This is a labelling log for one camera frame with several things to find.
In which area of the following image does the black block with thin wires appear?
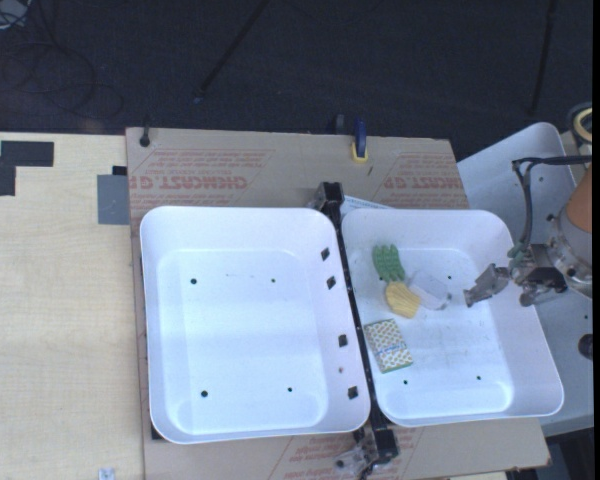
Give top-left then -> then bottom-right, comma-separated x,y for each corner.
368,425 -> 400,464
317,181 -> 345,212

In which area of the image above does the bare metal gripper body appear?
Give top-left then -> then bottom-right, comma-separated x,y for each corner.
508,231 -> 594,300

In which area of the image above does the yellow patterned carton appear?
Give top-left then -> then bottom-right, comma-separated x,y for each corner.
361,317 -> 416,375

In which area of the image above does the thin black rod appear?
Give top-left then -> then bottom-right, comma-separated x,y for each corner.
326,201 -> 384,435

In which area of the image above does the clear plastic bottle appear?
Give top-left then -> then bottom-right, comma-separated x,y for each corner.
408,271 -> 454,312

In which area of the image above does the white plastic tray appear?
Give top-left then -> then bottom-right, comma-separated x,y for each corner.
339,207 -> 566,429
138,204 -> 372,446

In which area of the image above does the brown cardboard board red print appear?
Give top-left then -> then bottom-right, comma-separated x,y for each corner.
124,126 -> 553,480

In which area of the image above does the yellow and green toy pineapple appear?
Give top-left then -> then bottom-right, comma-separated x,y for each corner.
371,242 -> 423,320

